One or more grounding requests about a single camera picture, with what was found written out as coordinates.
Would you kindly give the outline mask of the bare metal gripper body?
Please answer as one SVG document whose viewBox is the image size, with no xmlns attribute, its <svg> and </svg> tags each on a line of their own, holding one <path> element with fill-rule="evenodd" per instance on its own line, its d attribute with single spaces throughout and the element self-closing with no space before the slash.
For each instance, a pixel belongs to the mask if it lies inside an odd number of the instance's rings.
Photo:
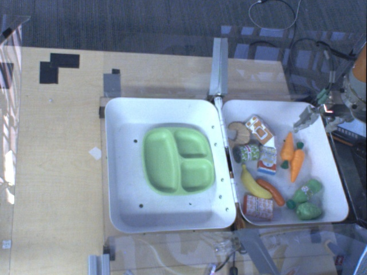
<svg viewBox="0 0 367 275">
<path fill-rule="evenodd" d="M 358 120 L 366 124 L 366 97 L 347 92 L 326 92 L 316 97 L 322 116 L 339 123 Z"/>
</svg>

